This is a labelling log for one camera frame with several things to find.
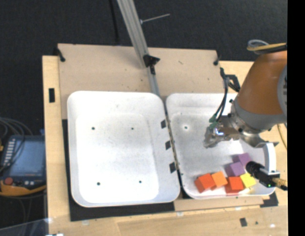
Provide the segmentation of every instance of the black floor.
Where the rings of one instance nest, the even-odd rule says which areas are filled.
[[[134,0],[149,47],[214,49],[222,60],[255,60],[247,41],[287,41],[288,0]],[[120,44],[130,40],[116,0],[116,41],[109,0],[0,0],[0,116],[44,128],[43,55],[58,43]],[[0,228],[24,221],[29,200],[0,197]],[[32,200],[29,217],[44,217],[43,198]]]

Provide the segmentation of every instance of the cube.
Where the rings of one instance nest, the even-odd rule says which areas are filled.
[[[235,194],[244,190],[244,185],[240,177],[228,177],[227,181],[228,183],[225,186],[225,191],[227,194]]]
[[[252,161],[252,159],[248,153],[239,154],[233,158],[234,163],[241,162],[244,168],[250,161]]]
[[[225,171],[228,177],[238,177],[245,173],[245,169],[241,162],[229,164],[225,168]]]
[[[215,186],[214,179],[210,173],[198,177],[194,183],[200,193]]]
[[[214,187],[212,187],[212,190],[215,190],[216,188],[222,187],[228,183],[224,173],[222,171],[216,172],[212,174],[213,180],[215,182]]]
[[[256,184],[255,178],[252,177],[250,175],[250,173],[245,173],[245,174],[241,175],[240,178],[246,188],[249,188]]]

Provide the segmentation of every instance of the white tray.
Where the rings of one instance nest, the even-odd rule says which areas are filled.
[[[228,95],[224,115],[230,112],[229,100],[235,97],[236,94]],[[199,193],[194,181],[198,176],[218,171],[223,171],[227,176],[225,166],[232,163],[232,157],[237,154],[247,152],[253,161],[265,164],[263,149],[252,148],[242,140],[222,141],[214,148],[204,148],[203,140],[209,119],[216,112],[222,99],[223,94],[218,93],[175,93],[166,100],[183,188],[194,199],[228,196],[224,187]],[[266,188],[257,180],[256,185],[239,192],[237,195],[262,196],[269,195],[274,190],[275,188]]]
[[[180,193],[162,100],[77,91],[67,101],[71,191],[84,207],[171,202]]]

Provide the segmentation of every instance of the wooden table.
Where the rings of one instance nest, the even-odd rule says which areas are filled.
[[[150,91],[146,71],[139,67],[132,47],[60,44],[65,63],[56,56],[43,56],[44,115],[47,158],[47,206],[49,233],[65,236],[80,235],[288,235],[287,192],[276,190],[278,206],[260,205],[270,198],[235,197],[210,200],[174,201],[175,211],[150,215],[110,217],[70,221],[62,118],[66,117],[64,101],[75,87],[86,90]],[[156,65],[161,98],[174,92],[222,92],[218,72],[213,72],[216,52],[149,48],[152,56],[161,58]],[[252,62],[221,61],[226,74],[235,74],[243,82]],[[79,73],[69,78],[60,69],[64,66]],[[89,74],[89,82],[84,82]],[[49,93],[54,90],[55,100]],[[287,179],[287,131],[284,125],[261,135],[269,141],[279,141],[275,147],[277,169]],[[245,218],[247,226],[240,219]]]

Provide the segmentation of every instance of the yellow block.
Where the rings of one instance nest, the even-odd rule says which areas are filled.
[[[250,175],[250,173],[245,173],[243,175],[240,176],[242,182],[243,182],[243,185],[246,187],[246,188],[249,188],[253,185],[256,184],[256,181],[255,181],[255,178],[252,177]]]

